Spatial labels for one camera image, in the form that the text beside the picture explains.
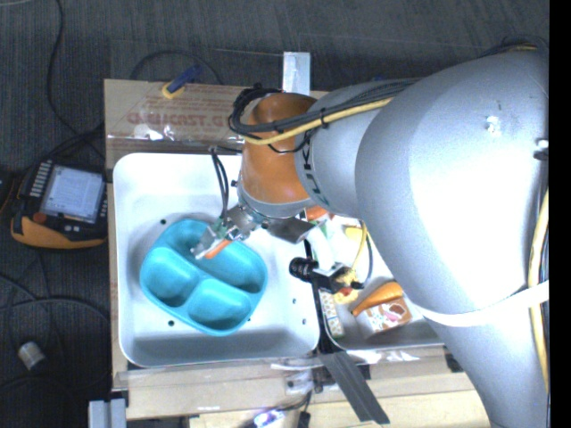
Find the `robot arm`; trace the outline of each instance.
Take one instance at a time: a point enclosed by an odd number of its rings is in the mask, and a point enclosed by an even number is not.
[[[423,309],[454,315],[509,298],[528,286],[547,189],[548,61],[541,43],[517,44],[427,78],[351,86],[315,103],[269,95],[249,122],[253,131],[236,128],[247,138],[239,213],[195,255],[258,226],[296,224],[296,214],[318,205],[362,219]],[[492,428],[547,424],[545,357],[528,307],[484,325],[430,322],[475,385]]]

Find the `black floor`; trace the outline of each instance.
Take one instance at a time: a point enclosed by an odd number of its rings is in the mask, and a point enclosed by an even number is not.
[[[202,82],[279,86],[279,55],[305,51],[312,88],[332,90],[425,76],[505,36],[550,35],[550,0],[7,5],[15,1],[0,0],[0,169],[18,173],[67,138],[100,126],[105,78],[173,78],[194,56],[208,65]],[[158,51],[171,53],[133,71]],[[73,160],[101,166],[103,132]],[[87,402],[106,398],[110,388],[107,246],[38,251],[11,238],[9,212],[0,228],[0,425],[87,426]],[[18,359],[16,350],[28,341],[47,356],[46,374],[31,374]]]

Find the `white band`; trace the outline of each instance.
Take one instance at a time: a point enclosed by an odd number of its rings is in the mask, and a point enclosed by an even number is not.
[[[411,303],[413,307],[429,320],[447,326],[478,326],[492,323],[502,312],[515,308],[531,308],[550,298],[550,281],[529,287],[521,292],[498,301],[487,308],[465,312],[464,314],[440,314]]]

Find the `teal plate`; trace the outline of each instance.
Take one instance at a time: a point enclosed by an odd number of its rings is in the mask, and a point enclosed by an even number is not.
[[[139,280],[145,296],[161,309],[204,333],[225,336],[258,306],[268,269],[240,242],[213,259],[195,259],[190,249],[207,226],[192,219],[169,226],[146,254]]]

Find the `white strap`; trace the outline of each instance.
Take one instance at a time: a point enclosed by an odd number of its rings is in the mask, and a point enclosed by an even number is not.
[[[550,281],[529,287],[521,292],[504,298],[487,308],[465,312],[463,314],[440,314],[430,309],[424,309],[415,303],[413,307],[429,320],[447,326],[478,326],[492,323],[498,319],[503,312],[516,308],[531,308],[541,304],[550,298]]]

